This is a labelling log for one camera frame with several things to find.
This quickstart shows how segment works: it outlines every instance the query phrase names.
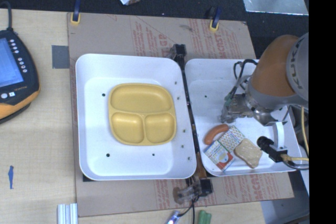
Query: cardboard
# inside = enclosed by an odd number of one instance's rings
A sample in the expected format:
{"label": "cardboard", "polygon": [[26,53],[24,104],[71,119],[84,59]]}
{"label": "cardboard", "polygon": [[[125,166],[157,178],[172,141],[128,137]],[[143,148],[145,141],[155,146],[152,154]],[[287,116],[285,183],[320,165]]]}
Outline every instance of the cardboard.
{"label": "cardboard", "polygon": [[[185,208],[177,204],[174,188],[179,180],[120,180],[94,182],[79,167],[75,63],[87,53],[166,57],[174,44],[186,45],[186,61],[193,58],[255,58],[244,22],[219,21],[216,32],[210,20],[110,14],[81,14],[80,24],[67,16],[72,124],[75,151],[76,194],[79,217],[126,212]],[[288,173],[211,178],[214,192],[195,206],[292,198]]]}

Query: wooden table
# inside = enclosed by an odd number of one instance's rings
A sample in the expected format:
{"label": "wooden table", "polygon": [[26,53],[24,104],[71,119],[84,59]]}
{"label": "wooden table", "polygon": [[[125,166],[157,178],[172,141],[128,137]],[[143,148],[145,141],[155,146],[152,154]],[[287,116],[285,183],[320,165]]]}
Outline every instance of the wooden table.
{"label": "wooden table", "polygon": [[[39,71],[41,92],[30,107],[0,125],[0,223],[57,223],[58,204],[76,203],[69,69],[54,69],[52,46],[67,46],[67,13],[12,10],[14,31]],[[0,10],[0,30],[8,13]],[[8,171],[14,167],[13,189]],[[197,207],[211,223],[265,223],[259,202]],[[83,217],[78,223],[165,223],[172,210]],[[192,211],[179,224],[192,223]]]}

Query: brown sausage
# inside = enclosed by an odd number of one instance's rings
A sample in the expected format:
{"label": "brown sausage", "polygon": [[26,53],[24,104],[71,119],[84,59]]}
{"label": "brown sausage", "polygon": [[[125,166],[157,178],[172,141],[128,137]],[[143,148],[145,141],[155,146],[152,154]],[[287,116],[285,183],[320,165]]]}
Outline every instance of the brown sausage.
{"label": "brown sausage", "polygon": [[204,137],[204,143],[206,145],[210,145],[217,134],[226,132],[227,130],[229,130],[229,126],[227,124],[221,124],[213,127]]}

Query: blue marker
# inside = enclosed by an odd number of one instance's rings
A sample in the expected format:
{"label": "blue marker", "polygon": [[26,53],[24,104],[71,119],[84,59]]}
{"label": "blue marker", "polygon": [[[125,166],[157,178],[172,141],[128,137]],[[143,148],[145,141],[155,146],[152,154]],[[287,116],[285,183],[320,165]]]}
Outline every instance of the blue marker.
{"label": "blue marker", "polygon": [[11,165],[8,171],[10,188],[13,189],[14,166]]}

